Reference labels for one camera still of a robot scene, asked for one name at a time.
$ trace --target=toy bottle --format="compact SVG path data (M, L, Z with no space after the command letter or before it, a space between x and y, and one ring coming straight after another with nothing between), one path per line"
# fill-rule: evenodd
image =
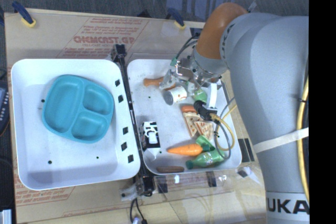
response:
M224 161L223 157L219 155L217 150L213 150L199 154L196 159L186 161L185 165L188 169L192 169L195 166L207 167L222 161Z

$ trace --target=toy pizza slice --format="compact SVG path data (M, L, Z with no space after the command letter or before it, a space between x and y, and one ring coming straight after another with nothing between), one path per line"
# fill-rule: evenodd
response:
M191 138L193 138L197 133L197 128L195 126L195 122L202 121L200 115L198 115L195 112L185 112L183 113L183 118L185 121L185 124L187 125L187 129L189 131L189 135Z
M195 121L194 125L200 135L205 136L208 140L212 139L212 134L214 133L212 122Z

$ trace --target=blue clamp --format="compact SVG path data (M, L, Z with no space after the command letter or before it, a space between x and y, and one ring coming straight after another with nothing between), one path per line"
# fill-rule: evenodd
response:
M5 12L0 6L0 25L5 26Z
M176 9L174 9L174 8L168 8L168 15L166 16L166 19L169 19L170 16L174 17L174 19L175 19L175 25L179 29L183 30L186 27L186 25L183 22L182 16L178 13L178 11Z
M14 10L19 12L22 16L21 21L28 27L34 27L36 24L36 21L30 16L28 11L24 8L23 5L21 5L17 1L13 1L12 6L14 7Z

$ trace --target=white band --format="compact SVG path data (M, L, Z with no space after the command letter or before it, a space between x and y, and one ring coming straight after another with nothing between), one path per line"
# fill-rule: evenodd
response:
M279 136L279 137L274 138L274 139L270 139L270 140L260 142L258 144L255 144L253 146L253 148L254 148L254 151L256 153L260 153L262 151L266 151L266 150L270 150L271 148L275 148L277 146L282 146L282 145L288 144L290 142L300 140L300 139L305 138L307 136L309 136L309 128L304 128L304 129L296 130L296 131L291 132L289 134Z

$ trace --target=blue divided plate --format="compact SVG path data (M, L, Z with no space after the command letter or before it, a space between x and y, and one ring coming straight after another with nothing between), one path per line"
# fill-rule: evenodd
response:
M55 134L94 143L107 133L113 112L113 96L107 89L79 76L62 75L47 94L42 120Z

